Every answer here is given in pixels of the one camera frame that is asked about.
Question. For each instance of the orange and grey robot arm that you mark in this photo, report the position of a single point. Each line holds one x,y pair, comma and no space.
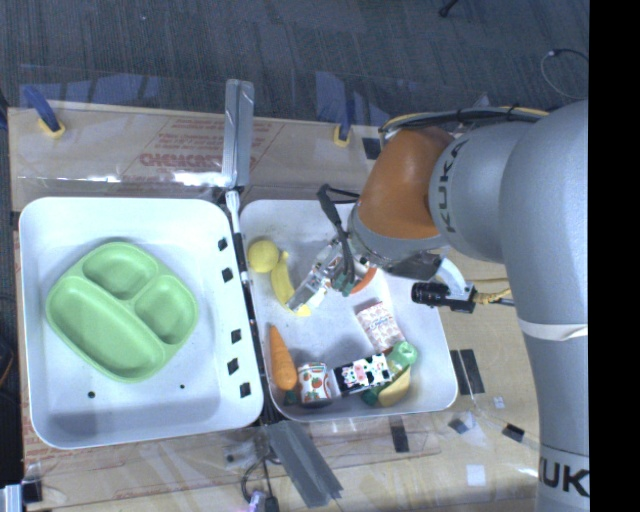
545,210

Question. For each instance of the black and white cow-print carton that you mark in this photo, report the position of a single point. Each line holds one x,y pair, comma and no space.
361,374

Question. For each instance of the green divided plate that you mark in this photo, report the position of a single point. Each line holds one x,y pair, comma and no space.
107,320

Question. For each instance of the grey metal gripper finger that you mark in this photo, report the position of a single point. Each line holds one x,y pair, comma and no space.
301,296
318,299

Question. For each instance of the yellow lemon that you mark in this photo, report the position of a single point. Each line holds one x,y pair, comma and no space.
262,256

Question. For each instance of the white plastic tray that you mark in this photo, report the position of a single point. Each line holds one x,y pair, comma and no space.
330,335
210,310

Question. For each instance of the black cylinder on white bracket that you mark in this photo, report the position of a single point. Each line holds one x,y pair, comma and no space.
434,293

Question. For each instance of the yellow banana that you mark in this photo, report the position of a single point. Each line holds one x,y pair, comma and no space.
281,285

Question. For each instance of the white can with red print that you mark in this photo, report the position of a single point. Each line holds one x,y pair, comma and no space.
314,384

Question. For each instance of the pink and white packet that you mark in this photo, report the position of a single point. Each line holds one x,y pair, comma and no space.
380,326

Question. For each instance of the orange and white round object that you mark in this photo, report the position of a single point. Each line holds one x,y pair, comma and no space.
366,281

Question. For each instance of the orange carrot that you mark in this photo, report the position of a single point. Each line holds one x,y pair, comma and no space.
282,362

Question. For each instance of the yellow and green corn cob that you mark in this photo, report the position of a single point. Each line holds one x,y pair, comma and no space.
395,391

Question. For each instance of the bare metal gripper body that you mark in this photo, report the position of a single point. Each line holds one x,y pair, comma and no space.
326,266

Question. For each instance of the brown cardboard board, red print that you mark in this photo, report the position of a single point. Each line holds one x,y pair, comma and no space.
150,145

